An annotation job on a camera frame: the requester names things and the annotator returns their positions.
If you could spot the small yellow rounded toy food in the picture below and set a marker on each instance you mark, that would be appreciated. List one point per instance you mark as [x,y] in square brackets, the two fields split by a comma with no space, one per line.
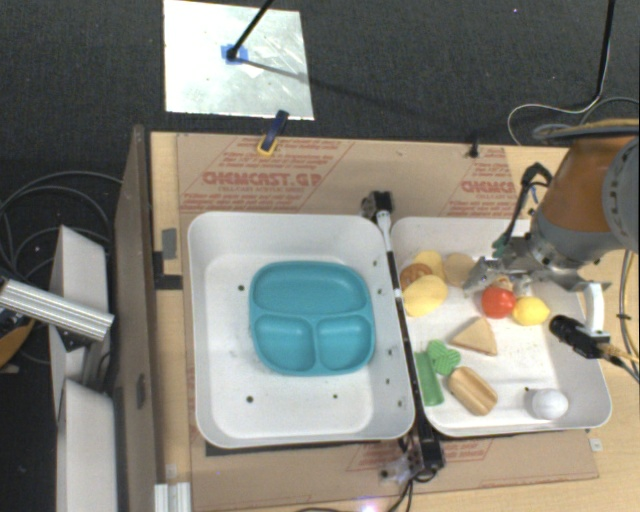
[430,260]

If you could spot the brown cardboard board red print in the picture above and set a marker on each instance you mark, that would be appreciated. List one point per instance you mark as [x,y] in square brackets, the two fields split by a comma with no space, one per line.
[280,175]

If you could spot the tan triangular sandwich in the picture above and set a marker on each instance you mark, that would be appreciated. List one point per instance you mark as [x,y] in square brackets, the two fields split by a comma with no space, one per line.
[477,340]

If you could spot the blue divided plate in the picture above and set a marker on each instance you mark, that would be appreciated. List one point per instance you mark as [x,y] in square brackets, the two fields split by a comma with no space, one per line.
[310,300]

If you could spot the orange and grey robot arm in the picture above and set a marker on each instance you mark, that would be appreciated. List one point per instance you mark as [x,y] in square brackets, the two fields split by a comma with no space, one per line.
[580,185]

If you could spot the thin black and white rod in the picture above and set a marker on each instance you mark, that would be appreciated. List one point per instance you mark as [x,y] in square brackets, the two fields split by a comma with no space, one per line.
[406,340]

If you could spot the large yellow potato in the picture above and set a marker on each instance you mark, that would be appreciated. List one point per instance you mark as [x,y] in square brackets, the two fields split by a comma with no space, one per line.
[425,296]

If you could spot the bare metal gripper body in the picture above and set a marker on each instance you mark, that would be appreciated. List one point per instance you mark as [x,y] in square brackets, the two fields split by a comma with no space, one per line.
[530,260]

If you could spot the black cylinder on white bracket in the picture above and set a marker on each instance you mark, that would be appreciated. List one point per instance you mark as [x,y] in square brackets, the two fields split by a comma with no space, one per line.
[575,335]

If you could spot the white plastic tray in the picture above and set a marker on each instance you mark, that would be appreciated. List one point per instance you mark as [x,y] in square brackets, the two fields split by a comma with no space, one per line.
[525,355]
[220,380]

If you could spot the pale tan biscuit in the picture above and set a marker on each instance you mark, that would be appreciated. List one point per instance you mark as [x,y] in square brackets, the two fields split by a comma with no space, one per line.
[457,267]

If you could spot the yellow lemon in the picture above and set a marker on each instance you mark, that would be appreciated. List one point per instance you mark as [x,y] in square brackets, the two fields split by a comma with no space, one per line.
[531,311]

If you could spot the red tomato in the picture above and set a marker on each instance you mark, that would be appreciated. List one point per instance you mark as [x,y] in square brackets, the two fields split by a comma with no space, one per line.
[497,302]

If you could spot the green cylinder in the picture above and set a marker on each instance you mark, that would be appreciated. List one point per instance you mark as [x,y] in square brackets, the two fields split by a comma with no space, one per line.
[430,385]

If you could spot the tan hot dog bun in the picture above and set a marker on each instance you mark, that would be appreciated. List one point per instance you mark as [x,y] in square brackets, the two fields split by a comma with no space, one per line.
[472,391]

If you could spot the white egg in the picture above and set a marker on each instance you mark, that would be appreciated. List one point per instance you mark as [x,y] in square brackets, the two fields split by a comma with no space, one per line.
[549,404]

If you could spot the brown doughnut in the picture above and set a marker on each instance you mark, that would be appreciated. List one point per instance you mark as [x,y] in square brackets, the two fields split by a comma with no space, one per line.
[413,275]

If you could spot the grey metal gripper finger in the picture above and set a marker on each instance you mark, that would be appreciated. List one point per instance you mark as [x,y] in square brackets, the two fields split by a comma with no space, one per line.
[525,287]
[481,275]

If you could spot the green broccoli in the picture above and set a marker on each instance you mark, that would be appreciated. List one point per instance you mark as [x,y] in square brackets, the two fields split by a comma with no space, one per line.
[444,356]

